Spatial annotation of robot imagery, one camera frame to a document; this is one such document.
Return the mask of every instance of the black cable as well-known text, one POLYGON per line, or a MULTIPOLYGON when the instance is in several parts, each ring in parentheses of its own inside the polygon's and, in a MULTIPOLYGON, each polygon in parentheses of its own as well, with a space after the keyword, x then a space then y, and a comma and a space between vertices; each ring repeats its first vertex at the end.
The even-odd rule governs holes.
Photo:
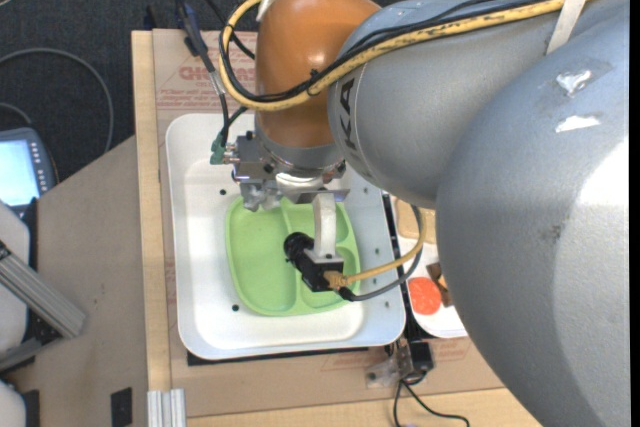
MULTIPOLYGON (((454 6, 453 8, 445 11, 444 13, 447 13, 447 12, 453 13, 453 12, 461 9, 462 7, 468 7, 468 6, 473 5, 475 3, 482 3, 482 2, 488 2, 488 1, 489 0, 469 0, 469 1, 465 1, 465 2, 461 3, 461 5, 454 6)), ((399 26, 399 27, 389 27, 389 28, 385 28, 385 29, 380 29, 380 31, 377 31, 377 32, 379 32, 379 34, 378 34, 379 37, 371 38, 371 35, 365 36, 363 38, 362 42, 357 42, 357 46, 352 46, 342 56, 340 56, 338 59, 336 59, 333 63, 331 63, 329 66, 327 66, 323 70, 317 71, 317 72, 311 74, 309 79, 307 79, 306 81, 301 82, 300 84, 288 89, 287 91, 282 91, 282 92, 277 93, 277 94, 256 95, 256 94, 253 94, 253 93, 247 91, 242 86, 242 84, 235 77, 235 74, 233 73, 233 69, 231 68, 231 64, 229 62, 228 53, 225 51, 224 46, 222 44, 222 33, 220 34, 220 38, 219 38, 220 55, 222 57, 222 62, 223 62, 223 65, 225 67, 225 70, 227 71, 227 75, 229 76, 229 80, 232 82, 233 86, 243 96, 245 96, 249 100, 256 101, 256 102, 262 102, 262 103, 276 102, 276 101, 280 101, 280 100, 287 100, 289 98, 292 98, 292 97, 298 95, 301 92, 308 91, 309 88, 311 88, 316 82, 318 82, 319 80, 323 79, 326 75, 331 73, 334 69, 338 68, 339 66, 343 65, 345 62, 349 61, 350 59, 353 59, 355 55, 357 55, 357 54, 359 54, 361 52, 364 52, 364 51, 368 50, 369 48, 371 48, 371 47, 373 47, 375 45, 379 45, 381 43, 384 43, 385 41, 387 41, 389 39, 396 38, 398 36, 402 36, 404 34, 407 34, 407 33, 410 33, 410 32, 414 32, 414 31, 418 31, 418 30, 429 30, 431 28, 435 28, 436 26, 440 26, 440 25, 443 25, 443 24, 456 23, 459 20, 463 20, 463 19, 468 18, 470 15, 473 15, 473 16, 486 16, 486 15, 489 15, 489 14, 491 14, 493 12, 496 12, 496 11, 503 11, 503 10, 507 10, 507 9, 515 9, 515 8, 519 8, 519 7, 524 7, 524 6, 527 6, 527 5, 530 5, 530 4, 535 4, 535 3, 540 2, 540 1, 541 0, 516 0, 516 1, 511 2, 511 3, 502 4, 502 5, 498 6, 498 7, 491 7, 491 8, 485 9, 485 10, 475 11, 472 14, 465 13, 465 14, 460 14, 460 15, 457 15, 457 16, 445 16, 445 17, 443 17, 443 13, 440 13, 439 15, 436 15, 435 17, 432 17, 432 19, 422 20, 420 22, 415 22, 415 23, 412 23, 412 24, 407 24, 407 25, 403 25, 403 26, 399 26)))
POLYGON ((396 396, 393 399, 393 422, 395 427, 402 427, 400 420, 398 420, 398 402, 400 401, 400 391, 402 390, 402 381, 398 381, 398 387, 396 388, 396 396))
POLYGON ((229 118, 229 125, 231 125, 235 120, 237 120, 241 114, 244 114, 245 112, 247 112, 247 107, 238 107, 238 109, 236 110, 236 112, 233 113, 233 115, 229 118))
MULTIPOLYGON (((214 14, 216 15, 216 17, 218 18, 218 20, 220 20, 220 23, 222 23, 223 27, 224 25, 227 23, 227 19, 226 17, 222 14, 222 11, 220 10, 220 8, 216 5, 215 2, 213 2, 213 0, 203 0, 210 8, 211 10, 214 12, 214 14)), ((251 59, 255 59, 256 56, 255 54, 249 50, 244 43, 242 43, 242 41, 240 41, 240 39, 238 38, 238 36, 235 34, 235 32, 231 35, 231 39, 232 41, 238 46, 238 48, 240 50, 242 50, 242 52, 250 57, 251 59)))
MULTIPOLYGON (((415 215, 416 221, 418 222, 418 231, 421 231, 422 217, 420 216, 420 210, 413 205, 411 205, 411 210, 413 211, 413 215, 415 215)), ((374 290, 373 292, 369 292, 367 294, 356 295, 349 288, 342 287, 341 289, 338 290, 338 294, 340 294, 340 297, 342 297, 343 299, 346 299, 347 301, 352 301, 352 302, 366 301, 368 299, 372 299, 373 297, 378 297, 379 295, 382 295, 385 292, 388 292, 389 290, 391 290, 392 288, 400 286, 402 283, 407 281, 407 279, 409 279, 409 277, 413 274, 413 272, 418 268, 418 265, 420 265, 421 256, 422 256, 422 248, 420 248, 420 250, 416 253, 416 256, 413 258, 413 263, 411 264, 411 267, 409 267, 409 270, 407 272, 403 273, 398 279, 379 288, 378 290, 374 290)), ((401 269, 402 269, 401 266, 398 267, 398 272, 402 272, 401 269)))
MULTIPOLYGON (((456 4, 455 6, 446 9, 445 11, 443 11, 442 13, 439 13, 435 16, 432 16, 431 18, 428 18, 426 20, 422 20, 421 22, 414 22, 414 23, 409 23, 409 24, 404 24, 404 25, 396 25, 394 27, 386 27, 384 29, 378 29, 375 31, 370 32, 369 34, 367 34, 366 36, 363 36, 362 38, 360 38, 358 41, 356 41, 353 45, 351 45, 351 47, 349 48, 349 51, 354 51, 357 50, 360 46, 364 45, 364 43, 366 43, 367 41, 373 39, 376 36, 380 36, 380 35, 387 35, 391 32, 397 32, 397 31, 404 31, 407 29, 412 29, 414 26, 416 26, 417 23, 419 24, 433 24, 436 22, 440 22, 440 23, 447 23, 447 20, 445 19, 445 17, 454 14, 457 11, 460 11, 461 9, 467 8, 467 7, 472 7, 472 6, 476 6, 478 4, 484 4, 487 2, 495 2, 498 0, 466 0, 463 2, 460 2, 459 4, 456 4)), ((526 0, 526 2, 524 2, 522 5, 526 5, 527 3, 531 3, 531 2, 538 2, 540 0, 526 0)), ((504 7, 507 8, 515 8, 515 7, 520 7, 519 3, 513 3, 513 4, 508 4, 508 5, 501 5, 498 6, 499 9, 503 9, 504 7)), ((467 16, 476 16, 476 15, 480 15, 482 16, 483 14, 486 14, 487 12, 472 12, 472 13, 465 13, 465 17, 467 16)))
POLYGON ((195 12, 192 9, 191 12, 189 10, 190 8, 185 0, 176 0, 176 14, 178 16, 179 23, 182 25, 182 29, 187 33, 187 38, 191 48, 195 50, 202 60, 202 63, 209 74, 209 80, 212 83, 213 90, 218 95, 218 100, 220 101, 220 108, 222 109, 222 129, 220 130, 216 141, 220 148, 224 148, 227 144, 227 139, 229 138, 229 128, 231 126, 227 98, 224 91, 216 84, 216 69, 209 58, 208 48, 202 38, 202 34, 200 33, 195 12))
POLYGON ((33 121, 31 121, 29 115, 19 107, 11 105, 10 103, 0 102, 0 108, 18 114, 27 123, 27 125, 33 125, 33 121))
POLYGON ((66 59, 70 59, 80 64, 81 66, 85 67, 87 70, 89 70, 91 74, 95 77, 95 79, 98 81, 98 84, 100 84, 100 87, 104 91, 104 95, 107 99, 107 108, 109 110, 109 129, 108 129, 108 135, 107 135, 107 142, 104 147, 104 153, 107 153, 111 148, 111 142, 113 140, 115 114, 113 111, 113 101, 111 100, 111 93, 109 93, 109 88, 107 87, 107 84, 102 79, 100 74, 96 71, 96 69, 93 66, 91 66, 87 61, 85 61, 84 59, 81 59, 80 57, 73 55, 69 52, 66 52, 65 50, 57 50, 55 48, 46 48, 46 47, 27 48, 25 50, 18 50, 16 52, 7 54, 3 57, 0 57, 0 66, 2 66, 3 64, 6 64, 8 61, 12 59, 24 57, 27 55, 33 55, 33 54, 52 54, 52 55, 64 57, 66 59))
POLYGON ((400 379, 400 380, 398 381, 398 389, 397 389, 397 391, 396 391, 396 398, 395 398, 395 401, 394 401, 394 404, 393 404, 393 411, 394 411, 394 416, 393 416, 393 418, 394 418, 394 420, 395 420, 395 422, 396 422, 396 425, 397 425, 398 427, 401 427, 401 426, 400 426, 400 423, 398 422, 398 416, 397 416, 397 405, 398 405, 398 399, 400 398, 400 390, 401 390, 402 386, 404 386, 404 387, 407 389, 407 391, 411 394, 411 396, 412 396, 412 397, 413 397, 413 398, 418 402, 418 404, 420 404, 420 405, 424 408, 424 410, 425 410, 425 411, 427 411, 428 413, 430 413, 430 414, 432 414, 432 415, 434 415, 434 416, 438 416, 438 417, 440 417, 440 418, 447 418, 447 419, 449 419, 449 420, 460 420, 460 421, 464 422, 464 424, 465 424, 467 427, 470 427, 470 426, 471 426, 471 424, 469 423, 469 420, 468 420, 467 418, 465 418, 464 416, 461 416, 461 415, 451 415, 451 414, 439 413, 439 412, 437 412, 437 411, 434 411, 434 410, 433 410, 433 409, 431 409, 429 406, 427 406, 427 405, 426 405, 426 404, 425 404, 425 403, 420 399, 420 397, 418 397, 418 395, 416 394, 416 392, 415 392, 415 391, 413 391, 413 390, 411 389, 411 386, 412 386, 411 384, 407 383, 404 379, 400 379))

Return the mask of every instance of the orange object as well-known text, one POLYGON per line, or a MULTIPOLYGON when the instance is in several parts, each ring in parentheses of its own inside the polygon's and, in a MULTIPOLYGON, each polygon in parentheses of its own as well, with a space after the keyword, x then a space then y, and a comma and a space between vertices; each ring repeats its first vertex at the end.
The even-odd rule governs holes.
MULTIPOLYGON (((275 0, 258 30, 256 84, 279 93, 331 64, 351 33, 380 9, 371 0, 275 0)), ((327 92, 303 105, 258 112, 256 123, 276 143, 311 148, 333 143, 327 92)))
POLYGON ((409 297, 413 311, 421 315, 433 315, 440 309, 442 297, 438 286, 429 278, 409 280, 409 297))

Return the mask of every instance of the cable tie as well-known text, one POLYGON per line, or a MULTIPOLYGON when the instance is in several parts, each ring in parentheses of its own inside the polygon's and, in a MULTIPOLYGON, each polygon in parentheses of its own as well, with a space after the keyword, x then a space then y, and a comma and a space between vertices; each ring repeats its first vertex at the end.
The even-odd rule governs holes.
MULTIPOLYGON (((311 68, 311 71, 309 72, 309 75, 311 75, 311 79, 313 79, 313 77, 315 77, 319 73, 320 72, 318 70, 316 70, 315 68, 311 68)), ((322 91, 318 91, 317 93, 312 93, 311 92, 311 87, 312 87, 312 84, 309 85, 309 87, 307 87, 305 89, 305 91, 307 92, 307 95, 313 97, 313 96, 318 96, 320 93, 322 93, 322 91)))
POLYGON ((556 27, 553 30, 549 45, 547 46, 546 55, 554 52, 569 41, 573 28, 576 26, 576 23, 578 23, 580 13, 582 13, 582 8, 586 2, 587 0, 564 0, 558 21, 556 22, 556 27))

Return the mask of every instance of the connector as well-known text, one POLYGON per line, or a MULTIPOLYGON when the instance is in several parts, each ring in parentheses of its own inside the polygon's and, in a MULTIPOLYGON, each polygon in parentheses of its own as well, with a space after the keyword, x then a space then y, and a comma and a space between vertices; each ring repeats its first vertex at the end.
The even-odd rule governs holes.
POLYGON ((194 57, 200 56, 204 61, 204 57, 207 56, 209 49, 202 38, 202 34, 200 33, 196 12, 183 0, 176 0, 176 21, 178 28, 187 33, 185 44, 189 48, 191 54, 194 57))
POLYGON ((342 260, 327 260, 319 263, 312 258, 313 239, 308 235, 295 232, 284 241, 284 253, 287 260, 300 271, 302 281, 312 292, 326 292, 331 290, 324 275, 327 272, 342 274, 344 262, 342 260))
POLYGON ((218 134, 218 137, 216 137, 213 143, 211 143, 212 153, 209 163, 213 165, 222 164, 225 150, 225 145, 222 144, 222 134, 218 134))
POLYGON ((329 283, 329 288, 332 288, 333 290, 339 290, 349 285, 349 283, 347 283, 346 276, 341 272, 325 271, 323 276, 329 283))

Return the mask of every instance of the black object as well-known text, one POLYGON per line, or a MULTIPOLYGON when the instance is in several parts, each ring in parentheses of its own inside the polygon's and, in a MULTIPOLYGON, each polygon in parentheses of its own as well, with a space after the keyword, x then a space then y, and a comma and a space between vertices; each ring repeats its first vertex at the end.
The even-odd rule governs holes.
POLYGON ((0 132, 0 200, 22 217, 34 198, 56 185, 47 148, 31 127, 0 132))
POLYGON ((200 56, 207 68, 207 71, 211 72, 212 70, 210 68, 213 68, 213 65, 207 58, 203 57, 207 55, 209 48, 200 33, 200 26, 198 24, 196 12, 184 0, 176 0, 176 18, 178 28, 187 33, 187 37, 184 42, 187 47, 189 47, 189 51, 194 57, 200 56))
POLYGON ((153 29, 165 29, 169 27, 164 15, 158 12, 156 7, 152 4, 148 5, 145 9, 142 25, 147 31, 153 29))
POLYGON ((31 390, 22 393, 22 400, 27 412, 26 427, 40 427, 40 392, 31 390))
POLYGON ((133 390, 124 388, 111 394, 111 427, 126 427, 133 423, 133 390))
POLYGON ((344 262, 326 261, 317 263, 307 253, 307 250, 312 249, 313 239, 301 232, 292 233, 284 241, 284 252, 288 260, 302 274, 302 281, 306 283, 312 292, 326 292, 331 288, 324 277, 324 273, 326 271, 342 272, 344 262))

